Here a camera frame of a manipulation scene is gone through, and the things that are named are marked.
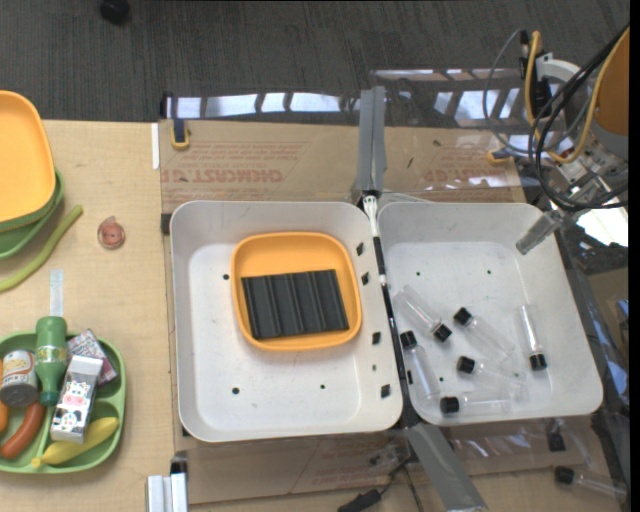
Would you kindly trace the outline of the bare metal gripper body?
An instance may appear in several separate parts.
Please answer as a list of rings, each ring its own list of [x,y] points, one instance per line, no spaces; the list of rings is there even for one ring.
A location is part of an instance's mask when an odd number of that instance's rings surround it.
[[[601,144],[578,153],[570,148],[554,160],[552,202],[577,219],[588,211],[628,207],[628,165]]]

